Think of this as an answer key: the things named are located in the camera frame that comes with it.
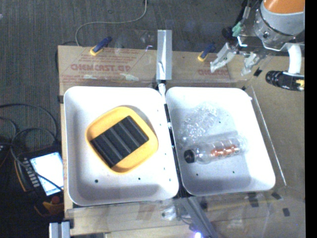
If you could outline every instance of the blue clamp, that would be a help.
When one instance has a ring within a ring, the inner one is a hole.
[[[112,37],[110,36],[108,36],[107,38],[104,38],[97,45],[95,45],[94,47],[90,49],[90,54],[92,54],[93,56],[98,55],[103,50],[103,47],[107,46],[111,41],[112,41]]]
[[[204,51],[202,51],[199,56],[198,56],[198,60],[199,61],[205,61],[205,59],[208,56],[208,53],[210,52],[214,52],[216,50],[216,46],[214,45],[214,43],[210,44]]]

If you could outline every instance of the white tray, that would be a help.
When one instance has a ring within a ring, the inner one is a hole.
[[[173,87],[166,93],[176,152],[185,189],[195,196],[271,189],[275,175],[256,119],[251,98],[237,88]],[[176,136],[184,119],[203,102],[219,107],[210,130],[214,139],[234,132],[243,134],[249,151],[207,165],[188,164]]]
[[[158,150],[125,175],[110,172],[85,141],[86,127],[105,112],[128,106],[153,129]],[[151,88],[80,87],[64,95],[68,193],[80,206],[165,200],[179,190],[161,95]]]

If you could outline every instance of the plastic bottle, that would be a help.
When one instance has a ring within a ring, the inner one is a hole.
[[[202,142],[186,147],[184,158],[187,163],[208,164],[247,151],[247,140],[237,135],[215,142]]]

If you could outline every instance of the bottle cap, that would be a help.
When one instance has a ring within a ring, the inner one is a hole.
[[[195,162],[195,152],[193,150],[186,150],[184,152],[184,158],[187,163]]]

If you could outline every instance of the white cable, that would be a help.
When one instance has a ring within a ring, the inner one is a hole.
[[[300,73],[302,65],[302,50],[299,45],[293,44],[287,47],[289,54],[288,72],[291,74]]]
[[[145,0],[145,6],[144,6],[143,14],[140,17],[138,17],[136,19],[133,19],[133,20],[122,21],[122,22],[94,21],[94,22],[88,22],[88,23],[85,23],[85,24],[81,25],[80,27],[77,28],[76,33],[75,33],[75,40],[76,40],[77,45],[80,46],[79,43],[78,43],[77,34],[78,34],[79,30],[82,27],[87,26],[87,25],[91,25],[91,24],[125,24],[125,23],[132,23],[132,22],[138,21],[139,19],[143,18],[143,16],[147,12],[147,4],[148,4],[148,0]]]

